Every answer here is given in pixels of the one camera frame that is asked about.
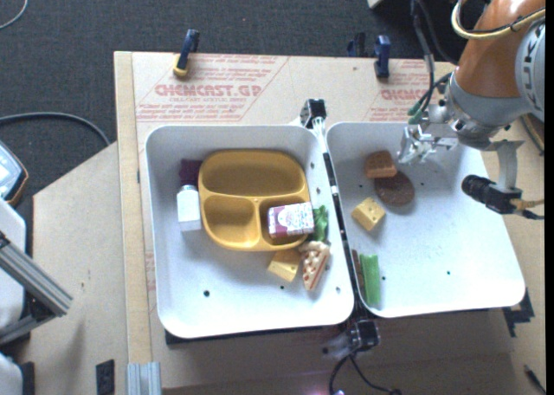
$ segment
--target yellow block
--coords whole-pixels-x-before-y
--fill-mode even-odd
[[[370,231],[381,221],[385,213],[383,207],[377,204],[373,198],[368,197],[356,206],[351,215],[362,224],[364,229]]]
[[[299,265],[300,253],[298,250],[279,250],[269,263],[267,270],[280,276],[283,280],[291,282],[296,276]]]

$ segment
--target white bottle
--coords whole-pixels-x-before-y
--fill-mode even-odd
[[[177,217],[182,232],[200,230],[200,197],[194,185],[184,185],[177,194]]]

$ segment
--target brown disc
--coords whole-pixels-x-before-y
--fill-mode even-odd
[[[375,192],[381,201],[393,206],[411,203],[416,194],[414,185],[402,172],[391,178],[375,178]]]

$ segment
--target white and purple box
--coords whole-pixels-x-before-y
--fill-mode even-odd
[[[313,233],[312,203],[271,207],[267,211],[267,230],[272,238]]]

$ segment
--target yellow divided plate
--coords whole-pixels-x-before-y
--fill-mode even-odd
[[[224,248],[283,250],[306,240],[273,239],[267,232],[270,207],[310,201],[304,170],[284,152],[215,152],[200,167],[198,192],[204,228]]]

